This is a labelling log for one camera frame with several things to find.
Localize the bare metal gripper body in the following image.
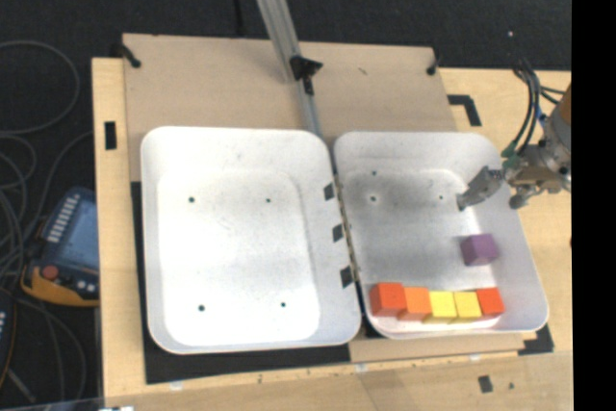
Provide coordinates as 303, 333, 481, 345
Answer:
501, 137, 573, 199

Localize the purple cube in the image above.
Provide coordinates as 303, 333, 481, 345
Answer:
459, 233, 499, 268

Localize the white plastic tray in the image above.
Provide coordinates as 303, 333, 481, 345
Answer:
139, 125, 364, 355
331, 130, 551, 341

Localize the red-orange cube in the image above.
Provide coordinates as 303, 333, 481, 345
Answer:
475, 286, 506, 319

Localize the yellow cube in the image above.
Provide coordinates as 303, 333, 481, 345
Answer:
422, 290, 458, 325
450, 290, 483, 324

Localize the orange cube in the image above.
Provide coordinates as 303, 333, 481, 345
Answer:
398, 286, 433, 322

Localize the thin black and white rod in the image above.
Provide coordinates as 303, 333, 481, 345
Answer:
335, 173, 362, 291

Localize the red cube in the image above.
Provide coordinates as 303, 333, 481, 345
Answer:
368, 281, 408, 320

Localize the brown cardboard board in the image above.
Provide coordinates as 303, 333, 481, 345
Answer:
121, 32, 530, 365

